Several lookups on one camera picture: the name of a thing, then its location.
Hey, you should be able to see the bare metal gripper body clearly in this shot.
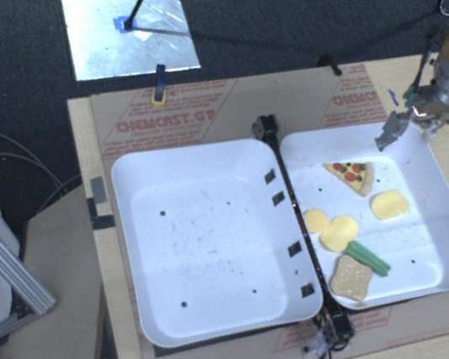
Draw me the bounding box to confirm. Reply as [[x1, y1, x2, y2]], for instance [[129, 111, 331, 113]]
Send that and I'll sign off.
[[404, 82, 449, 135]]

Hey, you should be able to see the toy pizza slice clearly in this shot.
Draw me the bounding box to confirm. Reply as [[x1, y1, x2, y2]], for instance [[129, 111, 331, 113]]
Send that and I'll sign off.
[[321, 154, 380, 203]]

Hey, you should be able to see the yellow toy crisp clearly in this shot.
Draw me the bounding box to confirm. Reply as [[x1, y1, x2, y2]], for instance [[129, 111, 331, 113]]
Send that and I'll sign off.
[[301, 205, 333, 236], [367, 187, 412, 224], [315, 212, 363, 255]]

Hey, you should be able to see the white plastic tray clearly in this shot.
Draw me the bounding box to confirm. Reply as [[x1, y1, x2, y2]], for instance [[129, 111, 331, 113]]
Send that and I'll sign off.
[[276, 106, 449, 320], [108, 125, 329, 355]]

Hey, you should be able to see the thin black rod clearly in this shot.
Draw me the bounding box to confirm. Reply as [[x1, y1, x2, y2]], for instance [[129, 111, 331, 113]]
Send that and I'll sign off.
[[262, 117, 345, 336]]

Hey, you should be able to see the green toy celery stick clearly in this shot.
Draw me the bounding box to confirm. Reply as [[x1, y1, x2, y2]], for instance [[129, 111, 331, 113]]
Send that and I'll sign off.
[[342, 235, 394, 284]]

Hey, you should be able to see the brown toy toast slice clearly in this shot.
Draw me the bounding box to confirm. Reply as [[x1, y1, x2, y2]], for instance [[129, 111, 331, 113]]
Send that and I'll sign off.
[[324, 250, 378, 307]]

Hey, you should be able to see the brown cardboard board, red print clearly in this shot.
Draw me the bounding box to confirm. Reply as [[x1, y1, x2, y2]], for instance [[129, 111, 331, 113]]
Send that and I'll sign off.
[[88, 36, 449, 359]]

